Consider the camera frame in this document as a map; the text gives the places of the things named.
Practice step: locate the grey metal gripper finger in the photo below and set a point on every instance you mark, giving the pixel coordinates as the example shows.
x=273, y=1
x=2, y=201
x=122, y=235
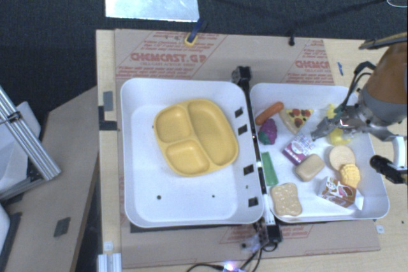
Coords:
x=320, y=130
x=335, y=127

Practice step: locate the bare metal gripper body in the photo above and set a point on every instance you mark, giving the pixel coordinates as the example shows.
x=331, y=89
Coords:
x=355, y=119

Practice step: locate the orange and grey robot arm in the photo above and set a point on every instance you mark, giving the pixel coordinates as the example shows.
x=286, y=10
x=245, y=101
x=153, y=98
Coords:
x=390, y=79

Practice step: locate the yellow toy fruit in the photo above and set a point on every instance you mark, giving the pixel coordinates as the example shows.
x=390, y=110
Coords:
x=338, y=138

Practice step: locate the pizza slice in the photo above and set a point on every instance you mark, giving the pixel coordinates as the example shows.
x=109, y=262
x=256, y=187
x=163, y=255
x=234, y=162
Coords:
x=294, y=119

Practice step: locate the round tan biscuit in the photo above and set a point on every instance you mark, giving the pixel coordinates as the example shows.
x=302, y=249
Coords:
x=341, y=156

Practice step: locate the purple and white carton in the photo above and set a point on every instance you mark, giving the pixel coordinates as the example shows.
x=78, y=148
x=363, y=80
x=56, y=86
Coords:
x=298, y=149

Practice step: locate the tan bread roll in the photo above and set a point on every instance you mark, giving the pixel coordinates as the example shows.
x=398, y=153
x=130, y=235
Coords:
x=310, y=167

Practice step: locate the yellow corn piece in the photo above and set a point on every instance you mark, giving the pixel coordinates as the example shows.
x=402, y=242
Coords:
x=350, y=176

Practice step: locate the purple grapes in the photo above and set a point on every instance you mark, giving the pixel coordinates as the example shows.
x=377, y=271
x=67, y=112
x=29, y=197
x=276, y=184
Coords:
x=268, y=132

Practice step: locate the orange sausage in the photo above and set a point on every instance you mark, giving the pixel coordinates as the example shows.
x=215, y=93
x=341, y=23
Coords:
x=269, y=112

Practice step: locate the green packet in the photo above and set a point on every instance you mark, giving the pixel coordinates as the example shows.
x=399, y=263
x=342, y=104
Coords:
x=269, y=168

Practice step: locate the brown and white carton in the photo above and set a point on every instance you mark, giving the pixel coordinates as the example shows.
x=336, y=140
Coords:
x=338, y=192

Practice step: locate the thin black and white rod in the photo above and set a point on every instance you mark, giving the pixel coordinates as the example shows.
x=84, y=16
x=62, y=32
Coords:
x=255, y=137

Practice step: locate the tan bread slice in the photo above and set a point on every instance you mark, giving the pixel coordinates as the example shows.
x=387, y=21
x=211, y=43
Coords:
x=286, y=199

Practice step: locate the white plastic tray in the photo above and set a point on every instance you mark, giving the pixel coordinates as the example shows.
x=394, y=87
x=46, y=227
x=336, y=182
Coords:
x=191, y=200
x=322, y=210

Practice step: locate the yellow divided plate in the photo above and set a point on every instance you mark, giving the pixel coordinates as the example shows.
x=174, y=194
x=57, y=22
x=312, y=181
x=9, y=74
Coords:
x=197, y=137

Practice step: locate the brown cardboard board red print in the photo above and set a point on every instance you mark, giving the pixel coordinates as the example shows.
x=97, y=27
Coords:
x=178, y=51

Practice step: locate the black cylinder on white bracket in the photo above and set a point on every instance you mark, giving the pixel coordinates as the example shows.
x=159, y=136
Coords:
x=385, y=165

